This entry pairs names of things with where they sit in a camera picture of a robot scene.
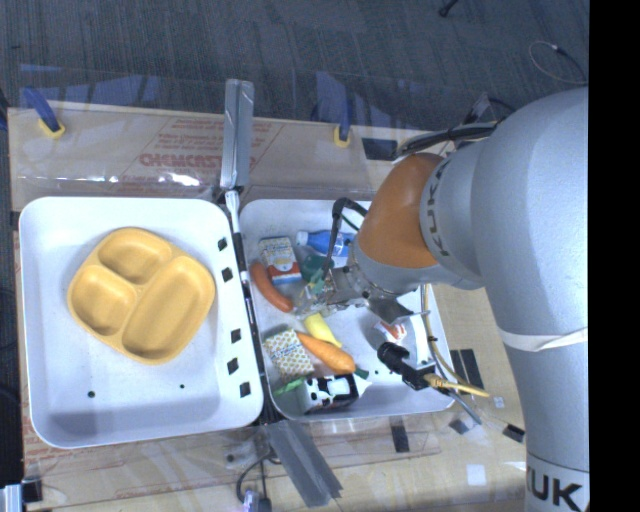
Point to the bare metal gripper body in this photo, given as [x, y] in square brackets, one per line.
[346, 287]

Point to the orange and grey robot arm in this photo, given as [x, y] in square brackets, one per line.
[530, 210]

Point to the green rounded toy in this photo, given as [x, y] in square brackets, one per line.
[312, 267]

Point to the yellow banana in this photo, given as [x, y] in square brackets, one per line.
[321, 329]

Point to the blue and white bottle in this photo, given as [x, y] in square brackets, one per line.
[317, 241]

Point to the white and orange packet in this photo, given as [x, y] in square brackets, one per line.
[391, 331]

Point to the orange carrot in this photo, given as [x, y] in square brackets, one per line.
[327, 352]

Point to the orange and white carton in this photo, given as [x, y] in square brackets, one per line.
[280, 257]

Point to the orange sausage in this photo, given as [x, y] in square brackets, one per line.
[270, 290]

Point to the yellow patterned packet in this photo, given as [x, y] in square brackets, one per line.
[287, 352]

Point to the thin black and white rod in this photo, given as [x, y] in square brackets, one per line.
[239, 245]

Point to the green flat piece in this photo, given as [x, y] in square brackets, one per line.
[287, 387]

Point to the white plastic tray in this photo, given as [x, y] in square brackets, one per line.
[60, 400]
[390, 400]

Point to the yellow divided plate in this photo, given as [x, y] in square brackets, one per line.
[160, 310]

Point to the brown cardboard board red print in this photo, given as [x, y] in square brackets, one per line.
[150, 150]

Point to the black cylinder on white bracket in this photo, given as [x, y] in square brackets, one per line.
[400, 361]

